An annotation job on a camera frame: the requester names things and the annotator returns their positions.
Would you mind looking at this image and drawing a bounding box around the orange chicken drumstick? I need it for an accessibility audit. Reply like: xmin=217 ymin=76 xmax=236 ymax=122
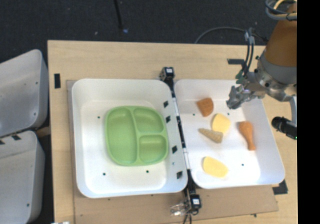
xmin=237 ymin=121 xmax=257 ymax=151

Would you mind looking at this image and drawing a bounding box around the black block with thin wires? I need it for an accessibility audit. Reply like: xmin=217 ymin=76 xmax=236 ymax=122
xmin=159 ymin=66 xmax=176 ymax=81
xmin=185 ymin=192 xmax=203 ymax=211

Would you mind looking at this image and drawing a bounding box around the green divided plate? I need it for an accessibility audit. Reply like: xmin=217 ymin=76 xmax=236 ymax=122
xmin=104 ymin=105 xmax=169 ymax=167

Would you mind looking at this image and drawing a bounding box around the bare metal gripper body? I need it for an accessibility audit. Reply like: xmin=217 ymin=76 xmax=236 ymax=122
xmin=239 ymin=68 xmax=298 ymax=102

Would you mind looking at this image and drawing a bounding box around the black cylinder on white bracket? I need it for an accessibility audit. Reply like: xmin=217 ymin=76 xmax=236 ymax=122
xmin=271 ymin=95 xmax=298 ymax=140

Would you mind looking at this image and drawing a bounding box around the orange bread slice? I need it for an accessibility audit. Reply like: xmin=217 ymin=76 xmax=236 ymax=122
xmin=196 ymin=97 xmax=215 ymax=118

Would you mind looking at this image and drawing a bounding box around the white plastic tray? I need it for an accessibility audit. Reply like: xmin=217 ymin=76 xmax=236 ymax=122
xmin=173 ymin=79 xmax=286 ymax=190
xmin=71 ymin=78 xmax=189 ymax=199

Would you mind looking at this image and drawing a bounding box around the thin black and white rod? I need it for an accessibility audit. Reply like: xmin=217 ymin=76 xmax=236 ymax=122
xmin=168 ymin=77 xmax=196 ymax=196

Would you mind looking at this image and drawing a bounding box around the yellow cheese slice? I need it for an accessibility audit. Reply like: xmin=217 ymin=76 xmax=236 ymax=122
xmin=211 ymin=113 xmax=232 ymax=135
xmin=202 ymin=156 xmax=229 ymax=179

